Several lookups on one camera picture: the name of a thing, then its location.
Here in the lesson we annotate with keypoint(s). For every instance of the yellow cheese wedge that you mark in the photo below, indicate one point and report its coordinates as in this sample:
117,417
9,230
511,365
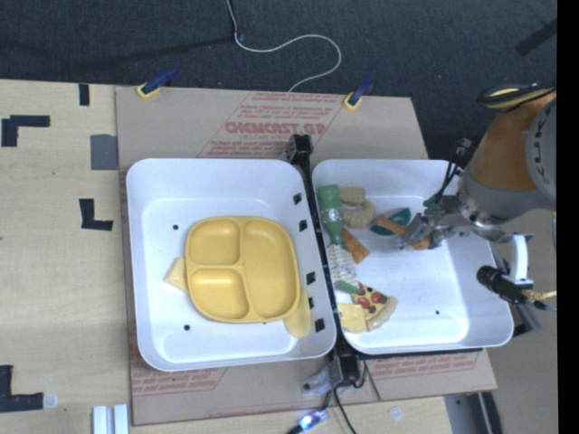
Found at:
176,275
350,317

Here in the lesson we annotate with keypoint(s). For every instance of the yellow divided plate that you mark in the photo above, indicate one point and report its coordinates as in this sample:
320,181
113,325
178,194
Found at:
244,269

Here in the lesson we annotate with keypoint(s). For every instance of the teal bowl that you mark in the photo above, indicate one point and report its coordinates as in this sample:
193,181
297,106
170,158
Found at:
400,216

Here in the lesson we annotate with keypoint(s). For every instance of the orange carrot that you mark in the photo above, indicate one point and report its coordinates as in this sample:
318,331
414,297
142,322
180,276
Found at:
390,225

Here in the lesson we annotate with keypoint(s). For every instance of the white printed packet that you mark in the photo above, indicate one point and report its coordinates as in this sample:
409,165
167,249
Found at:
340,262

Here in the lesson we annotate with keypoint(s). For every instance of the brown cardboard board red print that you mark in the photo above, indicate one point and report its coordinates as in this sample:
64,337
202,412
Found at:
181,125

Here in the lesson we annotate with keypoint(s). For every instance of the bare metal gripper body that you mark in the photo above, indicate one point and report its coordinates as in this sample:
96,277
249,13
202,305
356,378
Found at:
454,224

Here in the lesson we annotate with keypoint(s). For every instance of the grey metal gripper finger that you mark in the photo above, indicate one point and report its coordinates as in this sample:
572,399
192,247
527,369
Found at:
409,240
417,223

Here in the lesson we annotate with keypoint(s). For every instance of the white plastic tray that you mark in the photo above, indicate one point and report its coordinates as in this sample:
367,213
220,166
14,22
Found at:
429,287
158,242

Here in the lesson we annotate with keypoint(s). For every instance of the beige pretzel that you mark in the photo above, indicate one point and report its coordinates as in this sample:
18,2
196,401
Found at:
359,217

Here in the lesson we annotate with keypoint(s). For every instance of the pizza slice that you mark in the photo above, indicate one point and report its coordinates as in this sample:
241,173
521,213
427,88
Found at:
373,303

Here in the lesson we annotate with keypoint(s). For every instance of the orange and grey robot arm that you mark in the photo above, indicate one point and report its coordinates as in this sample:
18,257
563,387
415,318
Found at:
502,152

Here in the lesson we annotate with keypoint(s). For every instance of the black cylinder on white bracket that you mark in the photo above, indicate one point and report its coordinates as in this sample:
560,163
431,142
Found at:
500,283

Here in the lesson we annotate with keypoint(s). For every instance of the green bottle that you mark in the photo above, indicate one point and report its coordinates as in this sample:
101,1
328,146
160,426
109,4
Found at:
332,217

